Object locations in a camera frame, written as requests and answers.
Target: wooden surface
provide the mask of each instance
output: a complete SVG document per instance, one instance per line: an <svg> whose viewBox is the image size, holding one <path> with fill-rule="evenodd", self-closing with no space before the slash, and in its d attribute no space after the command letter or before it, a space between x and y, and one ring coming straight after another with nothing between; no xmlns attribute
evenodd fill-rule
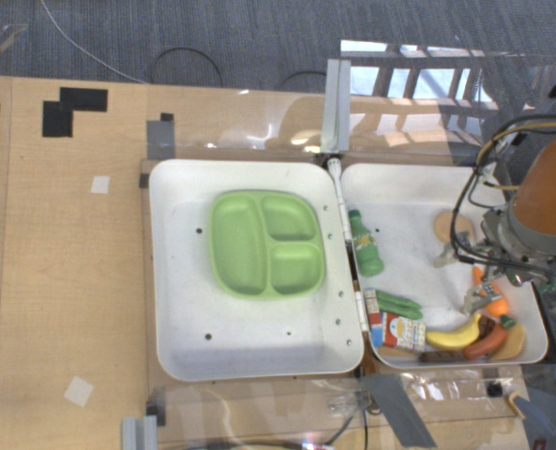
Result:
<svg viewBox="0 0 556 450"><path fill-rule="evenodd" d="M42 102L58 100L61 86L108 89L109 109L76 112L71 139L42 138ZM0 103L0 129L10 128L10 146L0 131L0 205L6 204L6 212L0 207L0 449L119 448L121 419L143 416L149 385L156 379L149 375L154 352L147 347L143 195L138 186L146 158L146 120L174 114L177 154L182 157L309 160L312 154L293 141L317 142L322 100L297 94L0 78ZM365 99L353 105L381 113L390 103ZM372 122L367 132L375 131ZM357 131L367 137L362 128ZM442 128L423 135L431 139L436 161L450 161ZM386 140L381 144L390 148ZM270 151L251 157L248 150L253 147ZM383 159L418 161L414 157L403 151ZM91 193L95 176L110 177L108 194ZM75 376L94 385L83 407L64 398ZM319 382L325 388L330 384ZM327 417L326 390L310 391L313 385L318 384L248 386L248 397L257 402L255 418L238 383L176 385L177 432L182 438L195 434L194 422L202 435L274 434L303 424L329 434L338 420ZM438 402L419 404L431 417L444 411ZM507 426L484 420L488 415L481 413L482 407L465 411L463 418L470 423L453 425L449 407L443 413L447 424L433 419L428 424L443 448L454 448L446 442L454 445L458 435L469 431L476 436L469 442L476 444L466 448L477 448L488 435L513 442L514 448L525 446L522 427L508 409L496 413ZM209 410L217 408L220 421ZM315 416L305 420L304 414L323 415L323 421L313 420ZM397 448L392 436L386 437L391 431L383 417L376 418L369 448L379 448L376 442ZM362 447L363 432L354 429L359 425L342 437L338 448ZM451 432L460 433L450 438Z"/></svg>

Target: bottle label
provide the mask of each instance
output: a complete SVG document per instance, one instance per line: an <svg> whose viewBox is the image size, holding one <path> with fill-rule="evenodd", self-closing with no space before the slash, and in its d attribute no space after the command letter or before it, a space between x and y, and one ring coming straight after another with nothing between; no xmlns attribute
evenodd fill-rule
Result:
<svg viewBox="0 0 556 450"><path fill-rule="evenodd" d="M363 233L354 238L354 251L359 251L365 247L371 247L375 245L375 238L371 233Z"/></svg>

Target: white tray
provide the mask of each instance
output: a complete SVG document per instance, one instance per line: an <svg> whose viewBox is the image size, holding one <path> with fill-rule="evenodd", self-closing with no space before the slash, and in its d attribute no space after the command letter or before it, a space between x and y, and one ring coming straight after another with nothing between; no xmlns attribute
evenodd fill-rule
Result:
<svg viewBox="0 0 556 450"><path fill-rule="evenodd" d="M326 263L317 291L252 301L219 287L209 258L209 209L218 195L238 189L291 192L315 210ZM327 172L304 163L167 160L150 176L150 203L157 351L170 375L197 382L342 373L358 365L363 339Z"/></svg>
<svg viewBox="0 0 556 450"><path fill-rule="evenodd" d="M410 165L357 164L342 175L342 189L349 208L361 212L366 227L377 233L377 244L384 271L371 278L360 278L361 288L375 287L386 292L412 298L423 306L428 329L451 330L467 321L459 312L466 291L473 285L472 268L465 263L452 263L434 268L435 258L443 244L436 238L433 221L443 210L452 210L458 195L471 174L471 169ZM504 203L499 190L480 186L474 198L488 205ZM476 238L483 238L480 222L484 209L465 203L461 214L467 217ZM529 364L541 360L548 347L531 284L513 287L505 278L497 280L508 300L510 314L526 328L523 352L511 364ZM416 358L376 354L390 367L414 369L442 367L423 364ZM503 362L479 361L476 366L500 366ZM464 367L445 364L446 368Z"/></svg>

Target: wooden table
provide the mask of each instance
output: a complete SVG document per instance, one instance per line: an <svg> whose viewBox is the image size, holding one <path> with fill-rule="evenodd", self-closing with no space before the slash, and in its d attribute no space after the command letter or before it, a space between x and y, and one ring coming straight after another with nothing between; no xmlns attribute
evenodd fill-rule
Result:
<svg viewBox="0 0 556 450"><path fill-rule="evenodd" d="M75 112L73 138L43 138L42 102L58 101L62 86L107 89L108 110ZM305 161L312 154L303 149L319 141L323 99L0 77L0 105L0 449L120 448L121 419L142 417L149 391L139 188L146 121L173 113L179 157ZM357 118L353 143L368 154L382 149L381 161L450 163L446 141L458 137L437 124L415 134L390 132L377 143L370 138L384 109L400 114L405 105L353 99L353 113L365 115ZM417 105L406 108L420 113ZM420 111L433 116L438 106L427 102ZM428 142L422 148L429 155L417 155L413 141ZM110 177L107 193L91 191L96 176ZM504 371L520 384L516 368ZM84 406L64 397L74 377L94 387ZM292 421L295 397L279 401ZM233 426L246 428L236 398L224 403L227 411L233 405ZM435 403L442 422L433 413L428 427L441 448L461 448L459 436L464 448L527 445L520 421L503 407L502 419L470 409L459 420L461 400ZM423 411L431 413L427 405ZM370 448L398 448L383 417L370 424ZM353 429L338 448L361 448L362 438L362 429Z"/></svg>

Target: carrot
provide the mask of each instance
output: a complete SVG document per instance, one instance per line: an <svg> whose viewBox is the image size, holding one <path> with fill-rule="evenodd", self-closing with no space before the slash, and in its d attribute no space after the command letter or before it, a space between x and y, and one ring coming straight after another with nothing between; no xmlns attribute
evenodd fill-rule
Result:
<svg viewBox="0 0 556 450"><path fill-rule="evenodd" d="M508 331L503 325L497 323L487 337L477 340L472 345L465 347L463 349L463 357L465 357L466 360L475 360L486 353L494 352L503 345L507 334Z"/></svg>
<svg viewBox="0 0 556 450"><path fill-rule="evenodd" d="M473 268L473 283L475 285L484 283L482 281L483 276L484 272L482 272L479 267L475 266ZM489 285L491 285L495 293L501 292L493 281L491 281ZM509 303L506 301L506 298L504 298L504 295L501 295L501 298L499 298L498 300L494 300L486 305L486 311L490 315L492 315L492 317L500 317L501 315L506 315L509 313Z"/></svg>

